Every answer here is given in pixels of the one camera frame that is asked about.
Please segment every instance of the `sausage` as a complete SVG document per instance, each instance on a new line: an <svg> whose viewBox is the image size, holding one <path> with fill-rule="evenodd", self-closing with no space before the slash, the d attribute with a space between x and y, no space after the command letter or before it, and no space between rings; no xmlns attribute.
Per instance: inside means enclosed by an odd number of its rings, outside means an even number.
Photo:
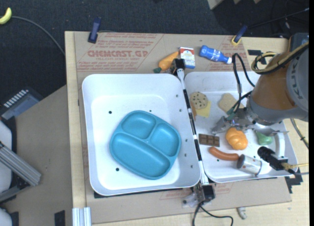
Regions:
<svg viewBox="0 0 314 226"><path fill-rule="evenodd" d="M216 147L212 146L209 148L209 152L215 156L216 158L220 160L225 160L225 161L237 161L239 159L239 155L236 153L224 153L217 149Z"/></svg>

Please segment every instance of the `green object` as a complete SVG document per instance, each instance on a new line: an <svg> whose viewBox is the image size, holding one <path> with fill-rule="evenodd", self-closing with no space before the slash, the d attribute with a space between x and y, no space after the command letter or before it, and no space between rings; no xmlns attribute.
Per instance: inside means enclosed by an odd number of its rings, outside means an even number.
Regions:
<svg viewBox="0 0 314 226"><path fill-rule="evenodd" d="M273 137L266 136L260 132L256 132L260 145L269 145L273 143Z"/></svg>
<svg viewBox="0 0 314 226"><path fill-rule="evenodd" d="M159 68L156 68L156 69L154 69L153 70L155 73L159 73L160 71L161 71L161 68L159 67Z"/></svg>

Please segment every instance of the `black floor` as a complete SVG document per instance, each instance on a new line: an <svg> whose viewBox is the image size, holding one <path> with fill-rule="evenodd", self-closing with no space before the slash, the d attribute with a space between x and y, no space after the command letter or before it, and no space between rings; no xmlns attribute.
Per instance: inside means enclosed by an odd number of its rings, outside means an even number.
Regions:
<svg viewBox="0 0 314 226"><path fill-rule="evenodd" d="M101 16L103 30L118 32L234 35L248 26L309 7L309 0L224 0L210 10L207 0L0 0L0 15L45 28L64 49L64 31L90 31ZM309 12L249 29L244 36L289 38L309 32ZM0 25L0 100L24 86L43 97L66 84L65 58L38 27L11 19Z"/></svg>

